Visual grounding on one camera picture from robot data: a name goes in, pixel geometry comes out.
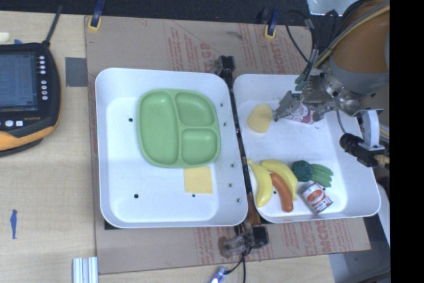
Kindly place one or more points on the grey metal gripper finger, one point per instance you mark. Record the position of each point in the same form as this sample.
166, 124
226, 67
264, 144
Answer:
322, 114
284, 107

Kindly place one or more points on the dark green broccoli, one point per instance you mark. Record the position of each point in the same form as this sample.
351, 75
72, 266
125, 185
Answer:
302, 170

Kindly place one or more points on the green bean pods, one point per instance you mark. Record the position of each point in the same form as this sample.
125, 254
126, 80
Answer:
323, 174

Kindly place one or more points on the pale yellow rounded wedge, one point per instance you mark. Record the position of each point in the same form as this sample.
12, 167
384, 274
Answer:
260, 119

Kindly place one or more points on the yellow square cheese slice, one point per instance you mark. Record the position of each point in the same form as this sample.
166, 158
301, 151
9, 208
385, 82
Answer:
198, 179

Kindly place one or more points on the black cylinder on white bracket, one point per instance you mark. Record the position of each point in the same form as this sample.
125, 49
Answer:
359, 146

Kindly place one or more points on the orange sausage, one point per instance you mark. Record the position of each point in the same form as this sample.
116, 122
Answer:
283, 193

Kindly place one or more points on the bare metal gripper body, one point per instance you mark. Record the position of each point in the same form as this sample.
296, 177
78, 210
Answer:
319, 94

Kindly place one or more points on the pink and white carton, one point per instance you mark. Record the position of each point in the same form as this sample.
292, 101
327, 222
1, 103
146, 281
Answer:
303, 115

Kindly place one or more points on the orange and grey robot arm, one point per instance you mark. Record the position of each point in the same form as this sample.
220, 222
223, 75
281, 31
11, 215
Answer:
361, 49

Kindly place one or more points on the green divided plate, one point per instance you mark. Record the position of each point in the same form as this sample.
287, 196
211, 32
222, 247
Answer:
162, 129

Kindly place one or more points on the yellow banana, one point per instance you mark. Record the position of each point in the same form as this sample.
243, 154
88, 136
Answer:
285, 172
263, 187

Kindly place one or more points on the white plastic tray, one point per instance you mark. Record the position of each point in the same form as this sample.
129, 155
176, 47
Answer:
308, 146
126, 182

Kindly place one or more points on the red and white can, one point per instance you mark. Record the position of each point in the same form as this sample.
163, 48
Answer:
316, 197

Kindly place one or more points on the brown cardboard board red print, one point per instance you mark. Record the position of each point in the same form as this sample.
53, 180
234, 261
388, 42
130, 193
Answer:
139, 43

